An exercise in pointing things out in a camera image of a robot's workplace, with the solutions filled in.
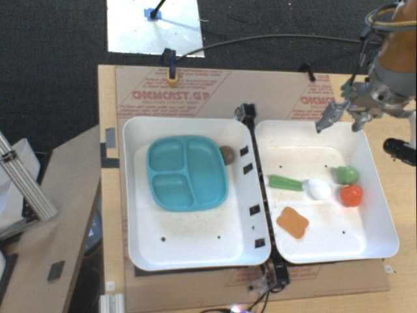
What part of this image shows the orange toy pepper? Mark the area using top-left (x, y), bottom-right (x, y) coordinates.
top-left (339, 184), bottom-right (364, 207)

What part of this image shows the orange toy biscuit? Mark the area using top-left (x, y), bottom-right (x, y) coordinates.
top-left (276, 206), bottom-right (309, 240)

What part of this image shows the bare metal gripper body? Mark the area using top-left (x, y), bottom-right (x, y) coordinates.
top-left (344, 82), bottom-right (416, 119)

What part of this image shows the green toy apple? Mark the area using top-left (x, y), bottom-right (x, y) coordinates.
top-left (336, 165), bottom-right (360, 186)

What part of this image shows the thin black and white rod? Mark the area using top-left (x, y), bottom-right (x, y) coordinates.
top-left (246, 117), bottom-right (283, 269)

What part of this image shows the blue divided plate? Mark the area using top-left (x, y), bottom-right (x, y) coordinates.
top-left (145, 135), bottom-right (229, 213)

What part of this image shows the white toy egg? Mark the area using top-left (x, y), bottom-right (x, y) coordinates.
top-left (302, 178), bottom-right (332, 201)

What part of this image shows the brown cardboard board red print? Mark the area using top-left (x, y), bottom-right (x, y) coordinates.
top-left (115, 66), bottom-right (392, 306)

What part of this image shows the brown round toy food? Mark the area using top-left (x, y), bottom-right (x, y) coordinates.
top-left (218, 145), bottom-right (235, 166)

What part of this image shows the green toy vegetable stalk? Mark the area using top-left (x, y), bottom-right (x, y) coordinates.
top-left (268, 173), bottom-right (305, 193)

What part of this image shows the white plastic tray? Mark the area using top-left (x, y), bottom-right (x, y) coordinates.
top-left (254, 119), bottom-right (401, 265)
top-left (122, 115), bottom-right (272, 271)

